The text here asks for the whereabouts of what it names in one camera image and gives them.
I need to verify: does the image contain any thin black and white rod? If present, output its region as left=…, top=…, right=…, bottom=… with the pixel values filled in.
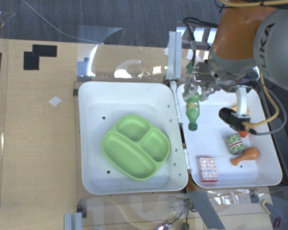
left=169, top=80, right=192, bottom=170

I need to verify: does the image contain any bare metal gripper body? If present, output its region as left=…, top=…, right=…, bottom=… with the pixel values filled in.
left=191, top=60, right=238, bottom=92

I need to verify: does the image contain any orange toy chicken drumstick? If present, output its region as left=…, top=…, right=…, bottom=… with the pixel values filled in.
left=230, top=147, right=260, bottom=166

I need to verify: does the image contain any green plastic bottle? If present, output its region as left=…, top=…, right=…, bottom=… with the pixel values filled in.
left=185, top=92, right=201, bottom=131

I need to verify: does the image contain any orange and white carton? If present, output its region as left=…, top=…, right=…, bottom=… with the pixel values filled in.
left=197, top=156, right=219, bottom=183

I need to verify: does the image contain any black cylinder on white bracket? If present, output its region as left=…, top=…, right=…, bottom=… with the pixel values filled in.
left=218, top=86, right=252, bottom=131

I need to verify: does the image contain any green and white can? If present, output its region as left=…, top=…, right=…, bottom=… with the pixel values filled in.
left=225, top=133, right=246, bottom=156

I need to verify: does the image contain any green divided plate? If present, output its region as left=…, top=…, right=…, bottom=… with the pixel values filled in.
left=100, top=114, right=172, bottom=182

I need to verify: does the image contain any white plastic tray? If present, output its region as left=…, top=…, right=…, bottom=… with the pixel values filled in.
left=78, top=81, right=189, bottom=196
left=176, top=82, right=284, bottom=190

